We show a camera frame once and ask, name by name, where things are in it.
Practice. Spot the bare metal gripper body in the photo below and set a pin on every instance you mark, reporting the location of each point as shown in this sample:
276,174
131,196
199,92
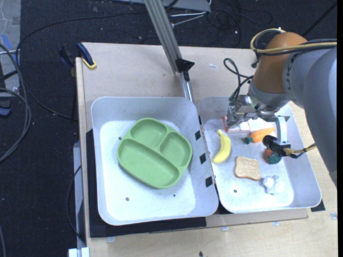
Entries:
245,104

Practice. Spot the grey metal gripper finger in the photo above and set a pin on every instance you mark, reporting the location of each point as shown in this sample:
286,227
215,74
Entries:
231,118
246,118

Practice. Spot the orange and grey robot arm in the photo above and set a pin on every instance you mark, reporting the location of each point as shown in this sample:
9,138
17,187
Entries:
308,71

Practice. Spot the red and white carton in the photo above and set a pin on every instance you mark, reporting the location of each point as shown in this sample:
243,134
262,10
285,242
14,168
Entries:
241,127

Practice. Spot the orange carrot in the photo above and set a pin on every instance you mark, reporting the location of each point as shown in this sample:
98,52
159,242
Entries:
261,135

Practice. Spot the yellow banana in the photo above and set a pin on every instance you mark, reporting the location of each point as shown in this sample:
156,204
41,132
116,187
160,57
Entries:
225,149

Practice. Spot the red strawberry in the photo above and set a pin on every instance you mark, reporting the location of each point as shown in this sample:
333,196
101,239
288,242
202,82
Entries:
272,158

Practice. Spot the tan toast slice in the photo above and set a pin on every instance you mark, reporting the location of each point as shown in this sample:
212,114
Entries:
247,168

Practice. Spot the thin black and white rod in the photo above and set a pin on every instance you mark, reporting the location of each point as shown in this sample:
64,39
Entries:
187,88

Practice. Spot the white crumpled lump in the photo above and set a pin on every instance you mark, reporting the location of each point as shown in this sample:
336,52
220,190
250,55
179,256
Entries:
270,183

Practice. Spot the white plastic tray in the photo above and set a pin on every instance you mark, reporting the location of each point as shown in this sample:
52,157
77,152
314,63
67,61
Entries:
249,197
150,205

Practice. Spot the green divided plate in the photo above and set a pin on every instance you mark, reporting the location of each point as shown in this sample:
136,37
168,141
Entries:
150,157

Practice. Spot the brown cardboard board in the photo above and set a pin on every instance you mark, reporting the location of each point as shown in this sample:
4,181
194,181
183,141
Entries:
134,74

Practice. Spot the black cylinder on white bracket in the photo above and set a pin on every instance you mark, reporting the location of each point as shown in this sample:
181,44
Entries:
276,144

